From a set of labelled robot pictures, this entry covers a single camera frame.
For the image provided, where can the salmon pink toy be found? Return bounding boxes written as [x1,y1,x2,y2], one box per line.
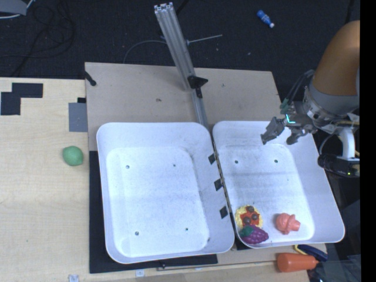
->
[275,212,301,236]

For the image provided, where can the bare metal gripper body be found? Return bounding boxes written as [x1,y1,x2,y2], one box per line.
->
[282,94,339,134]

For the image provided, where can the brown cardboard board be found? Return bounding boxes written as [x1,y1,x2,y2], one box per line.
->
[85,62,328,278]

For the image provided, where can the purple grapes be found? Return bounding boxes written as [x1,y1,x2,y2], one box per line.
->
[238,224,270,245]

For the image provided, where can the blue bottle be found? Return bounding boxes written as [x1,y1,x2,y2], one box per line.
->
[256,9,276,29]

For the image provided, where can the black cylinder on white bracket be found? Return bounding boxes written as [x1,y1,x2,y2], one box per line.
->
[317,127,361,179]

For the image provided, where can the green lime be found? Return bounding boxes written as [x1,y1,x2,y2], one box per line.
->
[62,145,85,167]

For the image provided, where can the orange carrot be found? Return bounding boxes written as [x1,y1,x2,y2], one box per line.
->
[276,252,320,273]

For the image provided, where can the white plastic tray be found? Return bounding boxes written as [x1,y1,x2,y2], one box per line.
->
[96,122,236,265]
[211,120,346,250]

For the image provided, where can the yellow pizza slice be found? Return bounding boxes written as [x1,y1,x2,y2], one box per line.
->
[234,204,264,229]

